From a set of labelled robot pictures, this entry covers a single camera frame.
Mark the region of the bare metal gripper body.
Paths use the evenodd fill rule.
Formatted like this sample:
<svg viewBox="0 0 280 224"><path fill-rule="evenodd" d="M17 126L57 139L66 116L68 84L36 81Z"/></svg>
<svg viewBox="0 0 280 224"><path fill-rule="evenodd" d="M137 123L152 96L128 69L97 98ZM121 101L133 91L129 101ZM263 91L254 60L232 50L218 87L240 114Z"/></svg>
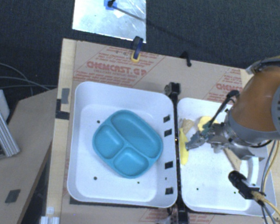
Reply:
<svg viewBox="0 0 280 224"><path fill-rule="evenodd" d="M240 138L229 124L208 122L204 130L205 142L208 142L215 153L222 149L229 149L241 160L248 160L255 155L249 148L260 148L267 145L267 141L253 143Z"/></svg>

